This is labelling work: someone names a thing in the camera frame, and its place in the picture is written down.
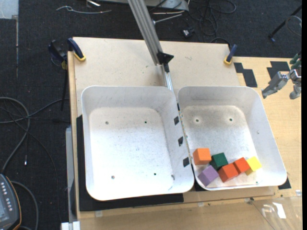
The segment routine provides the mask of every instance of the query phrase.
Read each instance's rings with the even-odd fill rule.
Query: dark carpet
[[[66,39],[72,36],[142,39],[129,5],[101,4],[99,8],[88,8],[83,0],[19,0],[18,57],[16,21],[0,20],[0,96],[17,99],[29,113],[61,99],[65,72],[51,62],[47,46],[52,40],[59,41],[67,50]],[[210,0],[207,6],[208,0],[191,0],[189,13],[158,23],[156,30],[160,40],[236,44],[235,56],[292,58],[301,50],[301,37],[286,26],[275,34],[275,42],[268,35],[301,4],[301,0]],[[56,10],[65,5],[77,11],[112,12],[79,14]],[[170,12],[156,8],[151,13],[165,11]],[[154,20],[169,16],[152,14]],[[289,21],[288,26],[301,33],[296,19]],[[192,37],[183,36],[181,29],[185,27],[193,27]],[[0,122],[11,120],[12,114],[5,110],[25,115],[19,105],[8,101],[0,102],[0,107]],[[57,102],[33,117],[36,119],[31,119],[28,140],[10,160],[5,174],[26,185],[35,195],[40,214],[38,229],[58,230],[60,222],[68,221],[65,130],[70,118],[69,101],[63,111]],[[25,127],[25,121],[19,124]],[[24,130],[15,123],[0,124],[1,168],[23,135]],[[24,166],[26,154],[28,165]],[[22,205],[23,225],[34,229],[34,204],[22,188],[16,187],[16,191]]]

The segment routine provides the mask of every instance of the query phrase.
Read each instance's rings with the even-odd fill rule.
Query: green cube
[[[219,170],[222,166],[228,164],[227,158],[223,152],[212,155],[211,159],[210,165],[212,165],[215,170]]]

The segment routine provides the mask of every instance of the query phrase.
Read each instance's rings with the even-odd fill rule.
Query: cube
[[[211,165],[209,165],[206,169],[204,169],[198,176],[200,181],[205,186],[209,185],[217,177],[219,177],[219,174]]]
[[[212,165],[216,171],[218,171],[222,166],[228,164],[226,156],[223,152],[212,155],[211,159],[210,165]]]
[[[250,159],[246,160],[248,165],[250,166],[250,169],[248,169],[245,173],[247,175],[250,175],[254,171],[260,169],[262,167],[262,164],[259,162],[259,160],[254,156]]]
[[[206,165],[211,162],[211,154],[209,148],[197,148],[193,152],[193,160],[195,165]]]
[[[248,162],[243,157],[234,161],[234,166],[239,174],[242,174],[250,169]]]
[[[221,169],[219,169],[218,174],[222,180],[222,182],[227,182],[232,178],[239,175],[236,167],[233,163],[224,165]]]

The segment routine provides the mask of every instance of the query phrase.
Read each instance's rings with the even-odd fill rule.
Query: white tray
[[[198,184],[206,190],[282,185],[287,173],[260,96],[249,87],[184,87],[178,93],[190,154],[209,148],[224,152],[229,163],[256,156],[262,168],[223,183],[218,177],[207,187],[198,175],[207,165],[192,166]]]
[[[91,86],[81,101],[91,197],[173,194],[193,187],[173,92],[166,87]]]

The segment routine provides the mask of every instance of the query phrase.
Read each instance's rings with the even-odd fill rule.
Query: orange cube
[[[209,148],[197,148],[193,152],[193,160],[195,165],[206,165],[211,162],[211,154]]]
[[[234,166],[239,174],[242,174],[250,169],[248,162],[243,157],[234,161]]]
[[[227,182],[239,175],[233,163],[224,165],[221,169],[219,169],[218,173],[222,182]]]

